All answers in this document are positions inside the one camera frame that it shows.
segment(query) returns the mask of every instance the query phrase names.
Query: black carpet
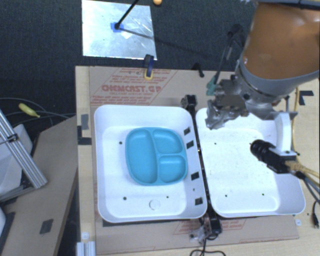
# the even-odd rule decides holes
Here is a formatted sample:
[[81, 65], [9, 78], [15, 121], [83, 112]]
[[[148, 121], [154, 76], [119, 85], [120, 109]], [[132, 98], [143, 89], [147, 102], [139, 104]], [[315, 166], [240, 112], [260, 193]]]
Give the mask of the black carpet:
[[[133, 0], [108, 2], [131, 4]], [[240, 24], [249, 31], [252, 3], [240, 0], [163, 0], [151, 6], [160, 69], [217, 70], [227, 33]], [[235, 45], [222, 70], [233, 71], [241, 49]], [[75, 66], [141, 67], [140, 60], [82, 56], [82, 7], [80, 0], [0, 1], [0, 98], [23, 98], [55, 113], [75, 113]], [[16, 100], [0, 99], [5, 114], [19, 111]], [[12, 125], [30, 119], [8, 117]], [[54, 123], [62, 121], [54, 118]], [[26, 122], [34, 140], [50, 127], [48, 119]]]

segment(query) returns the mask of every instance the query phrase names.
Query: black pole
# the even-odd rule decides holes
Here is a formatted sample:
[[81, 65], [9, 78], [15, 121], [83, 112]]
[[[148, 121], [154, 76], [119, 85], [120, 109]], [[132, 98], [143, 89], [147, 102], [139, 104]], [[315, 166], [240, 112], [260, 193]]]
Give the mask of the black pole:
[[139, 2], [139, 0], [135, 0], [133, 2], [133, 4], [131, 4], [131, 6], [129, 7], [129, 9], [125, 12], [125, 14], [122, 16], [122, 18], [116, 23], [114, 24], [114, 28], [116, 30], [118, 30], [120, 28], [120, 24], [121, 22], [124, 21], [124, 19], [127, 17], [127, 15], [130, 13], [130, 11], [133, 9], [133, 7], [135, 7], [135, 5]]

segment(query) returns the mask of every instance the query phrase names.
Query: beige board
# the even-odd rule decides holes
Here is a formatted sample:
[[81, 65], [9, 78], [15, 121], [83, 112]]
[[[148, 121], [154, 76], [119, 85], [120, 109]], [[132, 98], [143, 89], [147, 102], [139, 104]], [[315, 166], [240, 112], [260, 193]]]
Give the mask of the beige board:
[[[43, 131], [33, 159], [48, 183], [4, 207], [15, 216], [2, 256], [57, 255], [77, 182], [76, 118]], [[48, 220], [51, 230], [40, 234]]]
[[[154, 79], [156, 80], [145, 81], [143, 79], [143, 69], [141, 68], [77, 67], [78, 125], [81, 125], [81, 115], [90, 114], [91, 122], [88, 130], [84, 132], [88, 133], [90, 131], [92, 138], [94, 138], [92, 116], [95, 109], [104, 104], [125, 104], [125, 102], [128, 102], [128, 105], [179, 106], [180, 100], [186, 94], [195, 94], [198, 101], [197, 109], [205, 108], [207, 100], [210, 98], [206, 96], [206, 84], [214, 76], [215, 72], [205, 71], [204, 74], [205, 77], [201, 78], [197, 71], [156, 69], [154, 70]], [[230, 74], [230, 72], [223, 72], [220, 78], [228, 79]], [[319, 170], [319, 82], [315, 80], [304, 84], [301, 89], [312, 90], [315, 96], [305, 97], [306, 106], [302, 106], [299, 109], [301, 115], [296, 124], [297, 150], [301, 154], [300, 160], [303, 163], [307, 165], [306, 162], [312, 159], [312, 164], [308, 166]], [[284, 104], [281, 103], [277, 108], [284, 109]], [[315, 137], [309, 137], [304, 133], [305, 126], [312, 130], [310, 134]], [[79, 148], [84, 147], [87, 153], [91, 150], [93, 154], [89, 156], [83, 155], [83, 157], [79, 158], [80, 192], [82, 190], [81, 193], [85, 194], [85, 198], [80, 196], [80, 212], [82, 213], [80, 229], [81, 232], [90, 234], [89, 237], [86, 237], [87, 239], [82, 239], [83, 242], [96, 241], [97, 255], [118, 253], [140, 255], [139, 253], [130, 252], [142, 251], [148, 252], [141, 255], [180, 255], [183, 252], [187, 254], [190, 249], [158, 251], [152, 252], [152, 254], [151, 251], [198, 246], [197, 243], [189, 239], [189, 233], [199, 226], [197, 220], [103, 227], [102, 218], [97, 211], [97, 183], [94, 181], [96, 176], [94, 139], [92, 140], [92, 147], [82, 145]], [[298, 227], [299, 240], [289, 241], [297, 239], [299, 235], [294, 217], [287, 215], [223, 220], [223, 233], [216, 241], [208, 244], [226, 245], [288, 240], [286, 243], [288, 243], [289, 247], [300, 243], [302, 245], [302, 239], [310, 238], [307, 234], [318, 234], [314, 233], [315, 230], [310, 217], [307, 215], [311, 210], [313, 200], [304, 185], [302, 185], [302, 188], [306, 197], [306, 209], [302, 214], [295, 217], [303, 223], [302, 226]], [[88, 201], [88, 194], [90, 194], [95, 207], [92, 206], [92, 201]], [[225, 251], [230, 251], [231, 248], [234, 248], [231, 250], [234, 253], [241, 251], [241, 249], [235, 248], [234, 245], [222, 246], [221, 248]], [[315, 252], [311, 246], [304, 249], [307, 252]], [[286, 255], [277, 250], [272, 251], [273, 255]], [[269, 255], [269, 252], [270, 248], [268, 252], [265, 251], [264, 254], [260, 255]], [[243, 252], [243, 254], [236, 254], [256, 255], [253, 250], [251, 252]]]

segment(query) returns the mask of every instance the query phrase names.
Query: blue plate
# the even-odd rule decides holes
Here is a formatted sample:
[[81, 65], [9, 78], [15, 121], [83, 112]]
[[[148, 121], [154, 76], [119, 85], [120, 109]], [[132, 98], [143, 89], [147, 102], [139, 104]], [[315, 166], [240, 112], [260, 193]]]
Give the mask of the blue plate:
[[131, 177], [142, 185], [174, 184], [183, 180], [188, 171], [183, 141], [170, 129], [132, 130], [125, 140], [125, 157]]

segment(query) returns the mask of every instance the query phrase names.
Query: silver reflective sheet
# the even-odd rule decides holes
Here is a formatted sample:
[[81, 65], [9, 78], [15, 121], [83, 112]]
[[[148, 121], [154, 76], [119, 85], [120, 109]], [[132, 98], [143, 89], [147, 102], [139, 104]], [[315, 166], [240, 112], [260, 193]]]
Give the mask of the silver reflective sheet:
[[143, 60], [156, 55], [154, 31], [149, 6], [136, 5], [122, 22], [125, 31], [114, 32], [130, 4], [82, 1], [83, 55]]

